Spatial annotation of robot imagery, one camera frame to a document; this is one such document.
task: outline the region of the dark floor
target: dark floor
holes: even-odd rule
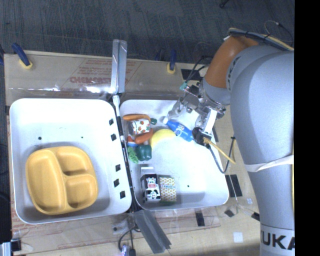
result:
[[[111,56],[112,41],[128,43],[129,59],[194,63],[213,55],[229,28],[271,34],[294,45],[294,0],[2,0],[0,44],[26,50]],[[11,239],[5,76],[0,68],[0,244]]]

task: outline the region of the bottle cap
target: bottle cap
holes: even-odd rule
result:
[[[168,123],[168,121],[169,121],[169,120],[168,120],[168,117],[166,117],[166,116],[165,116],[165,117],[163,118],[163,120],[162,120],[162,122],[163,122],[165,125]]]

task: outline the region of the gray robot arm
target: gray robot arm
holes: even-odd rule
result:
[[[294,52],[253,46],[228,69],[227,89],[234,136],[248,171],[260,214],[261,256],[295,255],[293,167]]]
[[[222,118],[230,105],[234,136],[258,203],[260,255],[294,256],[294,51],[244,37],[228,40],[202,82],[185,88],[168,117],[193,109],[201,116],[196,126],[208,132],[211,110],[217,112],[213,118]]]

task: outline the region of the green pepper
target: green pepper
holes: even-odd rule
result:
[[[140,161],[148,161],[152,158],[150,145],[140,145],[135,149],[136,156]]]

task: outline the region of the yellow divided tray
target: yellow divided tray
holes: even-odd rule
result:
[[[33,152],[25,164],[27,188],[35,208],[60,215],[91,206],[98,182],[90,157],[75,146]]]

